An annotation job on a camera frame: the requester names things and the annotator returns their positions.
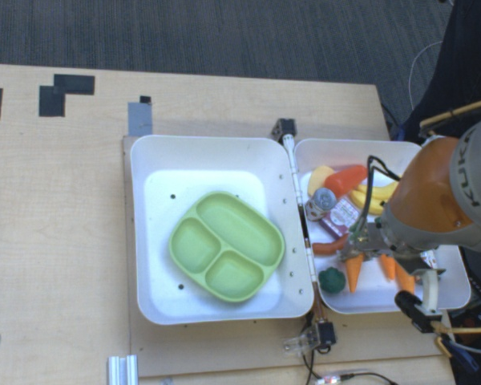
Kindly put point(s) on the white plastic tray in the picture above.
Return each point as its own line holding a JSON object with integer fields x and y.
{"x": 156, "y": 255}
{"x": 369, "y": 301}

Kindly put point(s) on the orange carrot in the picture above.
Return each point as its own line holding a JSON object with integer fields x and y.
{"x": 354, "y": 273}

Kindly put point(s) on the red orange toy pepper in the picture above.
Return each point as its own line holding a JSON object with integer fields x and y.
{"x": 344, "y": 179}

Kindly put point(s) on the black cylinder on white bracket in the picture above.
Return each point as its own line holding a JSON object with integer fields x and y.
{"x": 429, "y": 291}

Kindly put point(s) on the yellow banana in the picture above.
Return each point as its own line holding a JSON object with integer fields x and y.
{"x": 374, "y": 206}

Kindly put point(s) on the yellow rounded toy food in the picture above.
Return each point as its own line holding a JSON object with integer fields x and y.
{"x": 317, "y": 179}

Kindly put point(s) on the green divided plate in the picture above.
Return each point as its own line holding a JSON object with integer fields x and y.
{"x": 228, "y": 247}

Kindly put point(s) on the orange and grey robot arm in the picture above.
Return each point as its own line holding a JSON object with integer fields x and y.
{"x": 429, "y": 199}

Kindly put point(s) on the thin black and white rod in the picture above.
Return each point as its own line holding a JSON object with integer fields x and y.
{"x": 293, "y": 167}

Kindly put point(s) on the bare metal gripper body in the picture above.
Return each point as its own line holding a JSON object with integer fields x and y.
{"x": 368, "y": 242}

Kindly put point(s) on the purple and white carton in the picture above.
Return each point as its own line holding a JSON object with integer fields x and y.
{"x": 341, "y": 217}

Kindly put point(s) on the small can with grey lid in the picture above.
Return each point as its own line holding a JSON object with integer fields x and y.
{"x": 321, "y": 203}

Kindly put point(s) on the green broccoli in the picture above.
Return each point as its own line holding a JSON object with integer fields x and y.
{"x": 332, "y": 280}

